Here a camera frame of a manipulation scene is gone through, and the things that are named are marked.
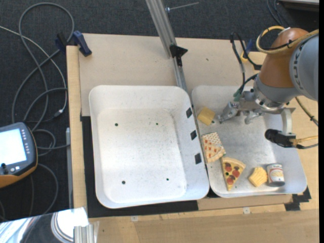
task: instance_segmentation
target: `pepperoni pizza slice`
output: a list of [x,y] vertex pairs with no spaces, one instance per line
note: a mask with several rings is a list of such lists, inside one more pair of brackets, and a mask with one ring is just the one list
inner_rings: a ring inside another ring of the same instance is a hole
[[226,187],[227,190],[230,191],[235,182],[241,176],[246,165],[243,162],[230,157],[222,157],[221,164]]

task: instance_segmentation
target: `black bracket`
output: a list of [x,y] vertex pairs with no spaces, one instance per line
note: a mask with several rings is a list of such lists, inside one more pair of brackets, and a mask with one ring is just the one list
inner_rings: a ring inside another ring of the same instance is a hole
[[187,49],[184,49],[182,47],[178,47],[177,45],[171,44],[170,46],[170,52],[172,57],[176,57],[177,64],[179,67],[182,67],[182,60],[181,57],[187,52]]
[[293,194],[293,202],[285,204],[286,211],[300,211],[300,203],[308,203],[309,199],[311,199],[311,196],[308,187],[306,187],[303,194]]

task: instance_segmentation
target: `tin can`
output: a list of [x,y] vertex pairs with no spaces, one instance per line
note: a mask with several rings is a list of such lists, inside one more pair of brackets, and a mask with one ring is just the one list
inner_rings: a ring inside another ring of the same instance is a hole
[[269,186],[283,186],[285,184],[284,172],[282,164],[272,163],[267,165],[268,185]]

